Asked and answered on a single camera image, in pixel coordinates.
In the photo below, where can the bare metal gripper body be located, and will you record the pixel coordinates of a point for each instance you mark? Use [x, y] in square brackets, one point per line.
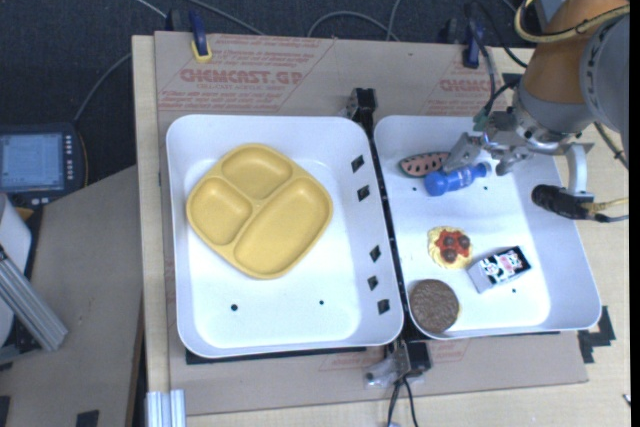
[515, 131]

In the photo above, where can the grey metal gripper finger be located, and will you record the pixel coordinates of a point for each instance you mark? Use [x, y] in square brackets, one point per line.
[462, 150]
[511, 159]

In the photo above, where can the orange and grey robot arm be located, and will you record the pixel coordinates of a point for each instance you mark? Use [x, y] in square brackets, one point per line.
[565, 65]

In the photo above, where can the blue bottle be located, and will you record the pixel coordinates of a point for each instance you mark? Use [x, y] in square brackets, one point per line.
[450, 180]

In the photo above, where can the watermelon slice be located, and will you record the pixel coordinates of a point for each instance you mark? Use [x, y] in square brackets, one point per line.
[422, 162]

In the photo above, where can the yellow spaghetti with meatballs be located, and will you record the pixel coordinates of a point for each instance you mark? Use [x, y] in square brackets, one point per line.
[449, 247]

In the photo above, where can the thin black rod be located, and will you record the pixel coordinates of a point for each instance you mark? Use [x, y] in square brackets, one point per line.
[385, 215]

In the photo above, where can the white plastic tray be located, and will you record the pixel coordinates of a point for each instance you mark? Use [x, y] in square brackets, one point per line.
[525, 265]
[280, 315]

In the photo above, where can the cow print milk carton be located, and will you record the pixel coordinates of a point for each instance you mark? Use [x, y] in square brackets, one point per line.
[500, 267]

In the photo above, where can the brown round biscuit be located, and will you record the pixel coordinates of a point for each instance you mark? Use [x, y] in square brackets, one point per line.
[434, 306]

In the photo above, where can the brown cardboard board red print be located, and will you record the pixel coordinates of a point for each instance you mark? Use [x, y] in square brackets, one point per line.
[310, 75]

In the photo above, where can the yellow divided plate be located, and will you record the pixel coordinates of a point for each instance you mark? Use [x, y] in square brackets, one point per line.
[259, 210]

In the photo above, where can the black cylinder on white bracket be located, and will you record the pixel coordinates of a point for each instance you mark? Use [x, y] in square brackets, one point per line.
[567, 195]

